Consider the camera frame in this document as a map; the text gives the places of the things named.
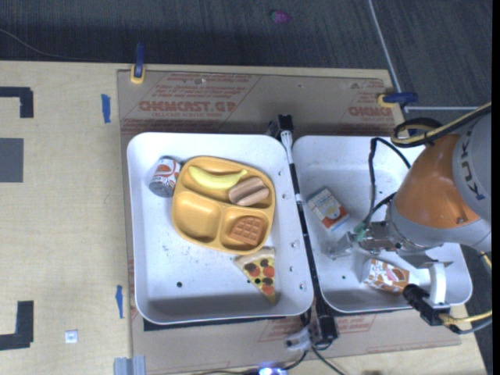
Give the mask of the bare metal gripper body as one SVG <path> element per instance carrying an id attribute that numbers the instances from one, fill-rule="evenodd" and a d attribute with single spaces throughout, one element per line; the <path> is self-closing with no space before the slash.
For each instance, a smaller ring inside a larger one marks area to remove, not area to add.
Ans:
<path id="1" fill-rule="evenodd" d="M 374 254 L 382 251 L 397 252 L 402 249 L 402 240 L 390 221 L 361 222 L 357 228 L 359 247 Z"/>

